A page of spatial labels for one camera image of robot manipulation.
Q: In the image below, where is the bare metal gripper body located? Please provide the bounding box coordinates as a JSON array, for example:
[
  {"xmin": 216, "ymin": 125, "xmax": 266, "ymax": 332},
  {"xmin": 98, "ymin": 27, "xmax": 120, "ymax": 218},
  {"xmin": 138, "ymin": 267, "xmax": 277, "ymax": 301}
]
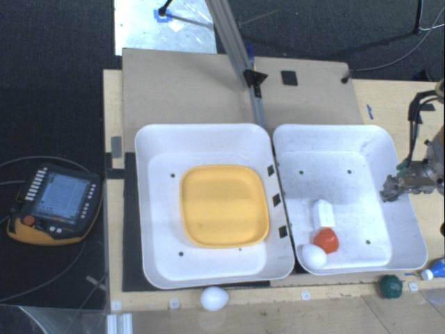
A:
[{"xmin": 398, "ymin": 147, "xmax": 445, "ymax": 197}]

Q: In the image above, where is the white plastic tray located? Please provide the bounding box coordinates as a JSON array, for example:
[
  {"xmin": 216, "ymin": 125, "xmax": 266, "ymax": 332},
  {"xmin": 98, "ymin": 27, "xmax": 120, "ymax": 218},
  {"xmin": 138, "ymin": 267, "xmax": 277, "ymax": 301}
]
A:
[
  {"xmin": 272, "ymin": 123, "xmax": 429, "ymax": 276},
  {"xmin": 134, "ymin": 122, "xmax": 296, "ymax": 290}
]

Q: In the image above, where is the white carton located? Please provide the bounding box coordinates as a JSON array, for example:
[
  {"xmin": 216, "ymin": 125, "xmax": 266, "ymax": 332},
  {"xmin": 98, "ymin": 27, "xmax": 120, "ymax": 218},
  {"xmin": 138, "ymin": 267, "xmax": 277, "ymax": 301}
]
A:
[{"xmin": 311, "ymin": 198, "xmax": 337, "ymax": 230}]

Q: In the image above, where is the red toy pepper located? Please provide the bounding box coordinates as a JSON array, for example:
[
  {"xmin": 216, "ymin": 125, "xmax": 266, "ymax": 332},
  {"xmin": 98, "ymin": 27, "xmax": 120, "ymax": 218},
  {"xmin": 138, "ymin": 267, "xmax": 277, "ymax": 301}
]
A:
[{"xmin": 313, "ymin": 227, "xmax": 340, "ymax": 255}]

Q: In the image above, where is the blue and white bottle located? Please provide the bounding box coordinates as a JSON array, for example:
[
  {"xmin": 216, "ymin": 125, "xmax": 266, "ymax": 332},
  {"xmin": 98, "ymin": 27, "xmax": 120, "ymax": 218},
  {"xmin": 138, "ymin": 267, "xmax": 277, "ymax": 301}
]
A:
[{"xmin": 420, "ymin": 257, "xmax": 445, "ymax": 281}]

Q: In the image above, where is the green toy pepper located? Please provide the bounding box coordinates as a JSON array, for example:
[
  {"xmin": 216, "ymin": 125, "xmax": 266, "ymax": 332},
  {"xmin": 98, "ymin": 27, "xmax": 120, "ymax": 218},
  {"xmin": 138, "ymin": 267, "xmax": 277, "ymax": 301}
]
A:
[{"xmin": 379, "ymin": 273, "xmax": 404, "ymax": 300}]

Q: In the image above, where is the white egg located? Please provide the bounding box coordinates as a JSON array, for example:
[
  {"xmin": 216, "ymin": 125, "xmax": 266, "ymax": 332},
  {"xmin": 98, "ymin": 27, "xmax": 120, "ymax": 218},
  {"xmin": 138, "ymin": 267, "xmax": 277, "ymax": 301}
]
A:
[
  {"xmin": 200, "ymin": 285, "xmax": 231, "ymax": 312},
  {"xmin": 300, "ymin": 244, "xmax": 328, "ymax": 271}
]

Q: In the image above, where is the thin black rod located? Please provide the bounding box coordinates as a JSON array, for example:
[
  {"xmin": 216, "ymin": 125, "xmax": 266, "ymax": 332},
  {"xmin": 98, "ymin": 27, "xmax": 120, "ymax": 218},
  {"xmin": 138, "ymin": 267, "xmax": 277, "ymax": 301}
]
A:
[{"xmin": 271, "ymin": 141, "xmax": 297, "ymax": 257}]

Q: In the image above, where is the yellow plate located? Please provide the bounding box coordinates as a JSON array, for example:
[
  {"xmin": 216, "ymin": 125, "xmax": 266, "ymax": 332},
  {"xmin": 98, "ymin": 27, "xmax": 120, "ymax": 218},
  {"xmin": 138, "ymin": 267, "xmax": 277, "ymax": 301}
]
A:
[{"xmin": 179, "ymin": 164, "xmax": 271, "ymax": 249}]

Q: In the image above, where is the brown cardboard board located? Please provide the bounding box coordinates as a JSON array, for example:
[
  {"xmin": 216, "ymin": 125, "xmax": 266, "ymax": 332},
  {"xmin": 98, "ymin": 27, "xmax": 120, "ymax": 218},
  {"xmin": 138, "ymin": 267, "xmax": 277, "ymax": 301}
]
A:
[{"xmin": 121, "ymin": 47, "xmax": 365, "ymax": 292}]

